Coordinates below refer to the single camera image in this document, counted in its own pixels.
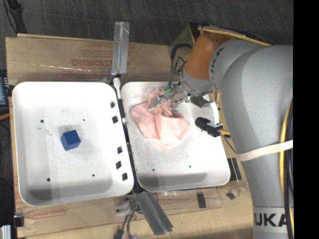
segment cardboard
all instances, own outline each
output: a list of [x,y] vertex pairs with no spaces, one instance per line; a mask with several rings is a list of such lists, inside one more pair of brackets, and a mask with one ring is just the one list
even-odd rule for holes
[[[18,38],[6,38],[7,71],[10,85],[24,81],[104,81],[111,72],[112,65],[89,66],[79,64],[79,60],[96,59],[101,54],[105,60],[112,61],[113,44],[111,41],[60,38],[38,35],[18,35]],[[170,71],[170,58],[166,45],[130,43],[128,74],[122,77],[122,84],[129,81],[165,81]],[[121,224],[123,216],[117,216],[115,205],[124,203],[129,197],[99,199],[55,205],[49,207],[32,207],[20,197],[18,189],[15,131],[12,113],[12,99],[9,98],[10,129],[12,144],[15,211],[24,216],[24,226],[17,228],[18,238],[48,235],[78,229],[107,227]],[[227,157],[234,157],[225,146]],[[185,215],[208,209],[219,209],[223,203],[231,201],[228,192],[239,196],[245,188],[246,179],[241,169],[243,180],[230,182],[225,186],[199,189],[204,193],[206,208],[200,209],[197,191],[165,192],[157,194],[157,199],[166,214]],[[134,219],[143,220],[143,215]]]

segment pink towel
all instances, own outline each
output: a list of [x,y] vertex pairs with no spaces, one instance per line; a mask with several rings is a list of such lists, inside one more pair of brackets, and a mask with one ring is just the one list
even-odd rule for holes
[[170,110],[170,102],[149,112],[148,105],[157,94],[163,93],[162,88],[153,90],[148,102],[132,107],[131,116],[145,138],[157,139],[166,148],[174,148],[183,141],[190,125],[182,114]]

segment black hole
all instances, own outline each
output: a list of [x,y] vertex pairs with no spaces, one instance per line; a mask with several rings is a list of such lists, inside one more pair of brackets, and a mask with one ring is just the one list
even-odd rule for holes
[[114,116],[114,117],[112,118],[112,120],[113,120],[113,123],[116,123],[116,122],[119,121],[118,117],[116,117],[116,116]]
[[125,181],[127,178],[128,178],[128,174],[127,173],[122,174],[122,180],[123,181]]
[[116,169],[119,169],[121,166],[122,166],[122,164],[121,164],[121,162],[119,161],[119,162],[117,162],[116,164]]

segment white strap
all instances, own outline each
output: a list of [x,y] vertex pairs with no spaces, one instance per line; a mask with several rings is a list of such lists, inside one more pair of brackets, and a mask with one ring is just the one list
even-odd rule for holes
[[258,158],[258,157],[261,157],[264,155],[277,153],[277,152],[285,151],[285,150],[292,149],[292,148],[293,148],[293,140],[290,140],[290,141],[285,141],[282,143],[276,143],[273,145],[269,145],[266,147],[261,147],[259,149],[254,149],[252,151],[248,151],[248,152],[243,153],[243,154],[239,154],[238,158],[240,161],[248,161],[248,160]]

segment crumpled cloth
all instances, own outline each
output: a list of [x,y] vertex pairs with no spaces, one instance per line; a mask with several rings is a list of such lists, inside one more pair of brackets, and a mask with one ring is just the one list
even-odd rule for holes
[[157,139],[164,147],[174,148],[183,141],[190,125],[182,114],[170,110],[170,102],[149,112],[148,105],[157,94],[163,93],[162,88],[153,90],[148,102],[132,107],[130,113],[145,138]]

